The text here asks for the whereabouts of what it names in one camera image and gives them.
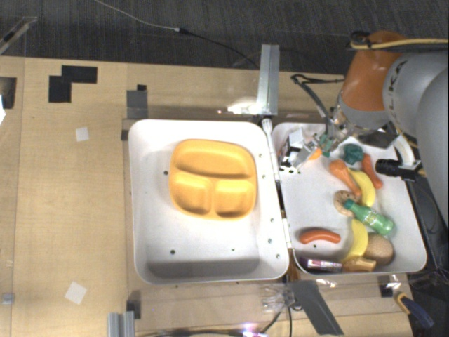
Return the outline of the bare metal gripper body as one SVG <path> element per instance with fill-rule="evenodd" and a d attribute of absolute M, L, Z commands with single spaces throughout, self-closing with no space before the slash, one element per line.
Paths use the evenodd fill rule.
<path fill-rule="evenodd" d="M 321 117 L 325 123 L 324 132 L 314 134 L 311 142 L 307 144 L 311 152 L 333 152 L 347 139 L 349 132 L 349 120 L 340 107 L 331 107 L 324 110 L 318 107 Z"/>

